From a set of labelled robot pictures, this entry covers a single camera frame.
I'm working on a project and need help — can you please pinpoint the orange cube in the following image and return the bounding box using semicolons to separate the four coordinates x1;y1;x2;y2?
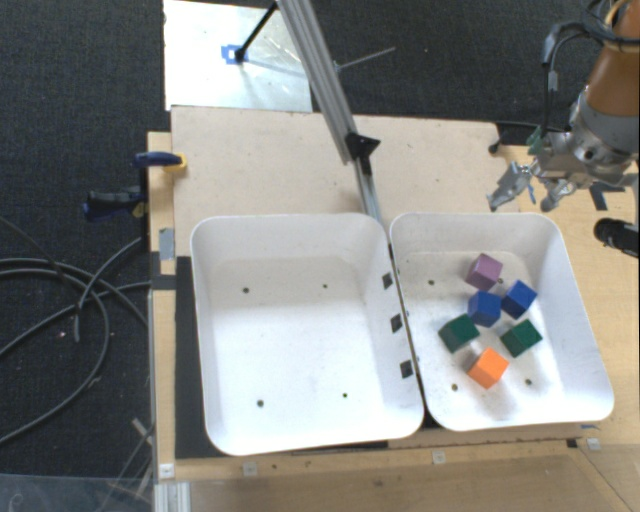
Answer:
466;347;510;391

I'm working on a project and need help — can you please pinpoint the blue cube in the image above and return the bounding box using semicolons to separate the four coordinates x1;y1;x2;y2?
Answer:
467;290;503;329
500;279;539;320

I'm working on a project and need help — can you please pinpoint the pale wood board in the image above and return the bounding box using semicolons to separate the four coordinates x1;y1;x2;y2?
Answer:
170;105;584;450

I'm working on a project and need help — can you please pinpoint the white plastic tray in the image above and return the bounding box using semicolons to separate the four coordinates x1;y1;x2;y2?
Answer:
189;211;427;458
388;211;616;433

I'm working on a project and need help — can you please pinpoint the black cylinder on white bracket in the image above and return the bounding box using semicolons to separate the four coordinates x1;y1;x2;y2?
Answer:
593;169;640;260

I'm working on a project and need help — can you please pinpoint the purple cube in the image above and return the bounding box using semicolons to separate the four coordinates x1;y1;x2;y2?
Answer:
465;252;504;292

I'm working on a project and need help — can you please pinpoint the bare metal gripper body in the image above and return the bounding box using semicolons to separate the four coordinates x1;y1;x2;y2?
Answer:
530;131;633;188

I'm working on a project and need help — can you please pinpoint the green cube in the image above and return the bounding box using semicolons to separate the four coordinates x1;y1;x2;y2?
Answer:
499;318;544;359
437;313;481;355

